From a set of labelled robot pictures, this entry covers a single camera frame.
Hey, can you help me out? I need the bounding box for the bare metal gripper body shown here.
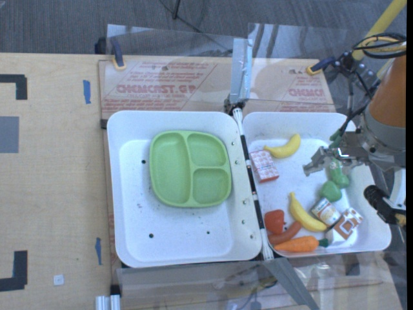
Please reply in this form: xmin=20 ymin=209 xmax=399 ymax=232
xmin=335 ymin=131 xmax=404 ymax=173

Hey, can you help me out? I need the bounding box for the white plastic tray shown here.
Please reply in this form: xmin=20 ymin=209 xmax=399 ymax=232
xmin=106 ymin=109 xmax=263 ymax=269
xmin=241 ymin=110 xmax=393 ymax=259

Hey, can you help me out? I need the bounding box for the green bottle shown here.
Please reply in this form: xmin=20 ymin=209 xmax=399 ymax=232
xmin=328 ymin=159 xmax=350 ymax=189

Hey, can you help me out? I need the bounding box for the green pepper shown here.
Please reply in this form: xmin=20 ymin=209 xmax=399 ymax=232
xmin=319 ymin=180 xmax=343 ymax=203

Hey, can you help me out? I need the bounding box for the yellow banana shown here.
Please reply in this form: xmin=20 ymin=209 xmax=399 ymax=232
xmin=288 ymin=191 xmax=328 ymax=233
xmin=263 ymin=132 xmax=302 ymax=160

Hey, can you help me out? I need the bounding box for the small white and orange can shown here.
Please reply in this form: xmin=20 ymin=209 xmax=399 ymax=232
xmin=310 ymin=197 xmax=342 ymax=227

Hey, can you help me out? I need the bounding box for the red and white carton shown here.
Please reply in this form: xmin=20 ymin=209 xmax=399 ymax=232
xmin=248 ymin=149 xmax=281 ymax=184

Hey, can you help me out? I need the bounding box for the thin black and white rod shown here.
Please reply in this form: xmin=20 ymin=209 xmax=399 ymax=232
xmin=232 ymin=107 xmax=276 ymax=262

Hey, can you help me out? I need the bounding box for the red pepper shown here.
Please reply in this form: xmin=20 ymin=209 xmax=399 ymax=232
xmin=264 ymin=209 xmax=287 ymax=236

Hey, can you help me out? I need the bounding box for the orange and white carton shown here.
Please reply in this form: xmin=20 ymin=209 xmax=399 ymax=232
xmin=325 ymin=207 xmax=365 ymax=246

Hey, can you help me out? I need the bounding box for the red sausage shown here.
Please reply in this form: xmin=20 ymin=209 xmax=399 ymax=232
xmin=267 ymin=220 xmax=303 ymax=246

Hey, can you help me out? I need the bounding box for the orange carrot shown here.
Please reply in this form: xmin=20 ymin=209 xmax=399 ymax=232
xmin=274 ymin=235 xmax=330 ymax=254

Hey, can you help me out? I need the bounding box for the green divided plate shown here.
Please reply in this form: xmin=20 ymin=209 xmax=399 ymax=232
xmin=148 ymin=130 xmax=234 ymax=209

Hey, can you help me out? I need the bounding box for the brown cardboard board red print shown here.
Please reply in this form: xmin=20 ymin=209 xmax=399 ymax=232
xmin=97 ymin=57 xmax=390 ymax=291

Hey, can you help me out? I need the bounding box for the black cylinder on white bracket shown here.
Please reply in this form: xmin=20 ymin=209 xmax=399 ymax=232
xmin=363 ymin=168 xmax=407 ymax=227

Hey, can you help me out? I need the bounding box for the black block with thin wires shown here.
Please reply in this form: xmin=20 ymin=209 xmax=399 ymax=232
xmin=223 ymin=93 xmax=248 ymax=112

